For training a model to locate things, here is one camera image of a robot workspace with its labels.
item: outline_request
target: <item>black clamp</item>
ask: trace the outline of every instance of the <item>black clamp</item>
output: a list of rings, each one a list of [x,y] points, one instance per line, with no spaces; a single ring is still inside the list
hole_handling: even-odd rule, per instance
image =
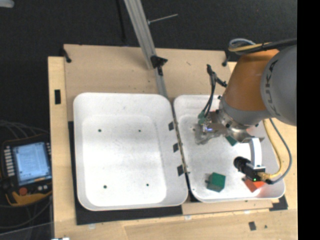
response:
[[[151,63],[154,69],[157,68],[159,76],[163,76],[162,66],[168,61],[166,58],[161,58],[156,55],[151,56]]]

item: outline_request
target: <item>white tray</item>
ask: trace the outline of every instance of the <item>white tray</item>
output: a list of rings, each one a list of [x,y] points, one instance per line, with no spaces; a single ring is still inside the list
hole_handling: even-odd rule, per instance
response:
[[[82,93],[73,113],[77,195],[86,209],[168,207],[186,200],[188,187],[178,170],[182,157],[174,149],[178,138],[166,98]]]
[[[208,99],[208,95],[182,95],[174,100],[177,128],[192,194],[205,203],[280,198],[285,193],[283,180],[273,185],[265,184],[254,192],[243,182],[244,174],[235,168],[233,162],[238,156],[251,160],[248,143],[231,146],[225,137],[219,136],[210,139],[206,144],[196,144],[194,129],[199,120],[197,117]],[[215,95],[211,110],[218,107],[219,100]],[[277,172],[277,158],[263,123],[258,127],[252,127],[248,133],[256,137],[265,137],[261,142],[262,165],[266,167],[267,173]],[[206,180],[213,172],[225,175],[225,187],[221,192],[207,189]]]

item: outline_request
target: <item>green cube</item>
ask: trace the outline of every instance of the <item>green cube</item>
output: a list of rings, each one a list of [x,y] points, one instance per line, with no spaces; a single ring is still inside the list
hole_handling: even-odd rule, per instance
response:
[[[214,172],[209,176],[209,180],[207,182],[206,188],[208,190],[220,192],[225,187],[225,181],[226,181],[226,176]]]

